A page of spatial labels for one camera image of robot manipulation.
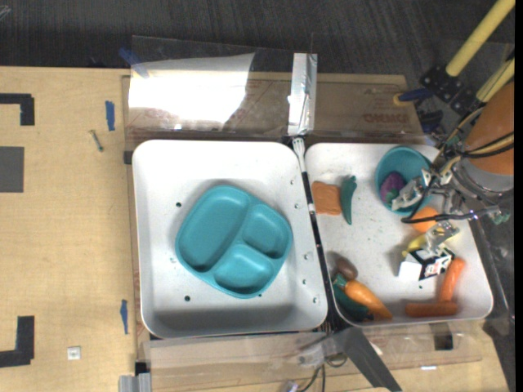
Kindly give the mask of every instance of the dark background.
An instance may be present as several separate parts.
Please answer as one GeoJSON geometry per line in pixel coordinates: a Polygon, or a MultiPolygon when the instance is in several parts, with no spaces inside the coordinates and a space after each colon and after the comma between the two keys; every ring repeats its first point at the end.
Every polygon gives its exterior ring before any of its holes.
{"type": "MultiPolygon", "coordinates": [[[[0,0],[12,9],[0,20],[0,65],[128,67],[118,49],[142,35],[312,50],[320,72],[404,74],[416,87],[435,63],[451,59],[495,1],[0,0]]],[[[460,77],[477,90],[514,43],[512,11],[460,77]]],[[[457,120],[445,111],[444,123],[457,120]]],[[[489,229],[493,250],[512,245],[513,255],[513,228],[511,219],[489,229]]],[[[513,306],[513,261],[501,276],[513,306]]],[[[496,327],[489,331],[515,390],[515,325],[508,335],[496,327]]]]}

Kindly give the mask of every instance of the black corner marker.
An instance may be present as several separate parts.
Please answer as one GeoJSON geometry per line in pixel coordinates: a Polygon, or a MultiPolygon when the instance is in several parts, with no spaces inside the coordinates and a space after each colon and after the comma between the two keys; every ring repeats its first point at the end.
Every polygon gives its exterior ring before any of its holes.
{"type": "Polygon", "coordinates": [[[20,125],[34,126],[34,98],[26,93],[0,93],[0,105],[20,105],[20,125]]]}
{"type": "Polygon", "coordinates": [[[18,317],[16,347],[0,351],[0,368],[31,364],[31,359],[34,359],[34,316],[18,317]]]}

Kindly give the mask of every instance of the orange toy carrot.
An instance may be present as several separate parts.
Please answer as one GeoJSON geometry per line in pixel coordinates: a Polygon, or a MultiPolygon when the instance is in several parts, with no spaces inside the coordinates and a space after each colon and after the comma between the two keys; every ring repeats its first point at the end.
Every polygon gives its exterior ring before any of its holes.
{"type": "Polygon", "coordinates": [[[409,317],[443,317],[454,315],[458,312],[458,305],[455,302],[436,302],[432,304],[407,304],[405,313],[409,317]]]}
{"type": "Polygon", "coordinates": [[[456,282],[458,281],[463,267],[465,267],[465,260],[459,257],[456,257],[452,260],[449,268],[445,271],[445,278],[443,279],[443,284],[441,284],[440,288],[440,294],[438,295],[439,302],[452,300],[454,288],[456,287],[456,282]]]}
{"type": "Polygon", "coordinates": [[[343,291],[353,301],[369,308],[372,314],[383,319],[392,319],[391,311],[388,310],[378,297],[363,283],[357,280],[349,280],[343,288],[343,291]]]}

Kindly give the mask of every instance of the wooden board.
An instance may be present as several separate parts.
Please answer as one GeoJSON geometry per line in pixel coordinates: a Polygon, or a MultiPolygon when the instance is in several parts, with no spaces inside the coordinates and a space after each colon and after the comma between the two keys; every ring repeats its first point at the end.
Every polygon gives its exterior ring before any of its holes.
{"type": "Polygon", "coordinates": [[[24,193],[0,193],[0,350],[14,348],[17,316],[35,318],[34,360],[0,368],[0,391],[117,390],[118,377],[134,372],[125,73],[0,68],[0,91],[31,93],[36,118],[21,127],[18,106],[0,105],[0,145],[25,147],[24,193]],[[115,104],[115,131],[106,100],[115,104]],[[69,361],[76,345],[82,358],[69,361]]]}

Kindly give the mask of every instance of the teal plate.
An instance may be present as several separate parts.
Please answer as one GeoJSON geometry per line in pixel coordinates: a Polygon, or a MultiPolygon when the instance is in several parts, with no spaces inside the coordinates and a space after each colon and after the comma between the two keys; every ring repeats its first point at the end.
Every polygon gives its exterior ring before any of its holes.
{"type": "Polygon", "coordinates": [[[230,185],[208,190],[178,231],[178,260],[196,277],[248,299],[276,278],[293,242],[288,222],[272,207],[230,185]]]}

